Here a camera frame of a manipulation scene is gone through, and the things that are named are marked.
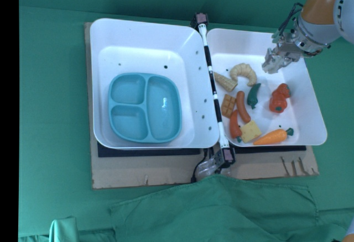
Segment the yellow cheese block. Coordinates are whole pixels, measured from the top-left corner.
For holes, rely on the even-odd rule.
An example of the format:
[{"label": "yellow cheese block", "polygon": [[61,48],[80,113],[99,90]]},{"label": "yellow cheese block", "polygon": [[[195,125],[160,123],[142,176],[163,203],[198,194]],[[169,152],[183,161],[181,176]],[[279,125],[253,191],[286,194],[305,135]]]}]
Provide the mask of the yellow cheese block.
[{"label": "yellow cheese block", "polygon": [[254,120],[251,120],[244,126],[241,126],[240,129],[242,131],[241,139],[244,143],[247,143],[253,140],[254,138],[257,138],[262,134]]}]

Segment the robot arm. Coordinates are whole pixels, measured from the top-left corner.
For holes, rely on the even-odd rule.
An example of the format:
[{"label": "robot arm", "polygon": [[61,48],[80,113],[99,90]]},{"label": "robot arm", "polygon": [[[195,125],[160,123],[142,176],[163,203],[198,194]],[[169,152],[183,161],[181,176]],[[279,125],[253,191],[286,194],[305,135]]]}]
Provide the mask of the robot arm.
[{"label": "robot arm", "polygon": [[[290,20],[294,22],[293,29],[285,33]],[[304,5],[296,3],[272,35],[276,46],[268,49],[262,69],[270,74],[277,73],[281,67],[301,57],[321,53],[341,36],[354,44],[354,0],[307,0]]]}]

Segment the green table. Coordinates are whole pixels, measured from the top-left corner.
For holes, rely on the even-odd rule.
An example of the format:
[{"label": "green table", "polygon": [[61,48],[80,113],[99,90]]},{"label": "green table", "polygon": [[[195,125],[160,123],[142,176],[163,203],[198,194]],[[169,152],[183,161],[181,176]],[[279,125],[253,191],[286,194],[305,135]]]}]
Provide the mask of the green table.
[{"label": "green table", "polygon": [[[189,25],[20,7],[19,237],[48,234],[54,219],[70,215],[77,218],[79,230],[109,230],[112,203],[170,188],[91,188],[84,23],[102,17]],[[211,23],[212,28],[274,31]],[[354,209],[354,46],[339,39],[306,64],[328,132],[327,141],[314,147],[320,176],[264,182],[308,185],[320,213],[330,218]]]}]

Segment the toy sausage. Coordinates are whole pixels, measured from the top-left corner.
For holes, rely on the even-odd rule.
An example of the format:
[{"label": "toy sausage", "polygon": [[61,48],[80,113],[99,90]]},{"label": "toy sausage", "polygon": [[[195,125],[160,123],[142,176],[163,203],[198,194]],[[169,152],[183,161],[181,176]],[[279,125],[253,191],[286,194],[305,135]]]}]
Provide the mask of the toy sausage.
[{"label": "toy sausage", "polygon": [[249,116],[246,107],[244,105],[244,92],[238,91],[236,94],[236,106],[238,110],[238,114],[240,115],[241,119],[248,123],[251,121],[251,117]]},{"label": "toy sausage", "polygon": [[237,121],[237,109],[235,109],[230,117],[230,134],[231,137],[237,138],[237,141],[240,142],[241,138],[240,136],[242,135],[242,131],[240,127],[238,126],[238,121]]}]

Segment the white tray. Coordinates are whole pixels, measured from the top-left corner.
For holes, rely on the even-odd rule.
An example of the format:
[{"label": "white tray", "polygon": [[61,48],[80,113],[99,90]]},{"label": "white tray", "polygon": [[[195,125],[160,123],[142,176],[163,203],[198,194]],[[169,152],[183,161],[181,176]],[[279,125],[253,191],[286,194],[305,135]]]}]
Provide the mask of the white tray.
[{"label": "white tray", "polygon": [[[262,63],[268,48],[274,48],[271,34],[250,31],[213,29],[207,34],[213,71],[230,77],[230,69],[240,63],[250,64],[257,74],[257,83],[261,83],[258,90],[258,103],[252,109],[246,105],[250,114],[263,134],[279,127],[287,130],[294,129],[294,135],[287,140],[276,144],[286,145],[321,145],[326,141],[327,131],[316,99],[311,79],[303,58],[292,62],[275,74],[268,74],[262,70]],[[225,93],[236,96],[237,91],[245,92],[245,100],[250,87],[248,79],[238,77],[238,85],[232,92],[227,92],[216,83],[217,95],[220,104]],[[281,84],[289,85],[291,97],[287,99],[288,106],[283,113],[277,114],[269,110],[269,99],[272,92]],[[222,117],[226,135],[230,142],[238,146],[251,146],[249,143],[231,139],[229,131],[230,120]]]},{"label": "white tray", "polygon": [[[214,100],[200,34],[191,27],[99,19],[90,28],[93,131],[115,149],[209,148],[218,141]],[[168,143],[136,143],[117,136],[108,117],[114,77],[140,72],[163,75],[177,86],[180,134]]]}]

